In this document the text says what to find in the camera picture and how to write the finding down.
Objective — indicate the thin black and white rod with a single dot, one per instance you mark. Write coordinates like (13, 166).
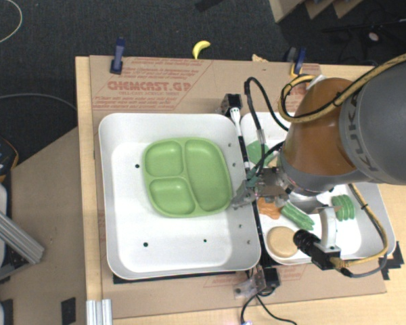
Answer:
(242, 144)

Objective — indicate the green divided plate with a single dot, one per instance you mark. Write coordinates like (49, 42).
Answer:
(203, 171)

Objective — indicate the small beige toy piece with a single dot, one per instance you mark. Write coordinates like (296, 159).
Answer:
(258, 58)

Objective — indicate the tan round biscuit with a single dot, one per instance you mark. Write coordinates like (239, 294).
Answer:
(281, 242)

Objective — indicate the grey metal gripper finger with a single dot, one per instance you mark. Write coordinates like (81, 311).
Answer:
(244, 195)

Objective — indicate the brown cardboard board red print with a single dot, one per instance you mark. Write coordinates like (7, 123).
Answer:
(155, 86)

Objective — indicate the green flat round toy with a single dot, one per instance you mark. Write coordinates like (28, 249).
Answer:
(253, 151)

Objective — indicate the black cylinder on white bracket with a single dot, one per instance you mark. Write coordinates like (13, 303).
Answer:
(328, 227)

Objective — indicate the white plastic tray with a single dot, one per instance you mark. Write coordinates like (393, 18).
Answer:
(176, 245)
(348, 239)

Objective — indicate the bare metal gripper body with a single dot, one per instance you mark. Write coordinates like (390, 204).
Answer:
(274, 183)

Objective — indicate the green ribbed toy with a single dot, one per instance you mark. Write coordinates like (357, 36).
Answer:
(343, 208)

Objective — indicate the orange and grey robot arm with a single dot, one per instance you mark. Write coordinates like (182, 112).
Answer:
(325, 137)

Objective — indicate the green toy pea pod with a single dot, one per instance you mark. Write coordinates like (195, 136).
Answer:
(297, 217)

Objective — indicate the yellow banana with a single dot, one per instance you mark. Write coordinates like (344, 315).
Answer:
(199, 47)

